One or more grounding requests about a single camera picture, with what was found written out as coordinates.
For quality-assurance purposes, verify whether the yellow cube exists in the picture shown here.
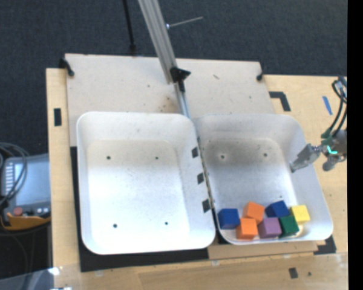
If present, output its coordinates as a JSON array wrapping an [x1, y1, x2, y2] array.
[[290, 204, 311, 224]]

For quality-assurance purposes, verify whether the pale flat board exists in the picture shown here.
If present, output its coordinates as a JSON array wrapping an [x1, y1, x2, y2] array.
[[64, 53, 276, 148]]

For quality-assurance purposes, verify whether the green cube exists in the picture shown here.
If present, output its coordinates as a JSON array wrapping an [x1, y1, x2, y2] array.
[[278, 215, 300, 238]]

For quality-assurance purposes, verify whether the orange cube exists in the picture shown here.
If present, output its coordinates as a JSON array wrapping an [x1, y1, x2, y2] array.
[[236, 217, 259, 240], [242, 201, 266, 223]]

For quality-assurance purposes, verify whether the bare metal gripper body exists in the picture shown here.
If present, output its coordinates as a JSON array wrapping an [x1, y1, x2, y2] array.
[[319, 128, 348, 162]]

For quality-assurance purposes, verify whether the blue cube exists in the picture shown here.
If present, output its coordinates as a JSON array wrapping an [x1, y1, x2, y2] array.
[[264, 200, 291, 219], [217, 208, 241, 230]]

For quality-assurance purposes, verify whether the purple cube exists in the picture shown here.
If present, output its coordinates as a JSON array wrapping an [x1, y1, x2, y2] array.
[[257, 217, 283, 239]]

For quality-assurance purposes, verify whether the white plastic tray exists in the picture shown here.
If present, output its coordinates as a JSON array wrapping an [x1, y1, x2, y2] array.
[[194, 113, 335, 246], [76, 111, 217, 256]]

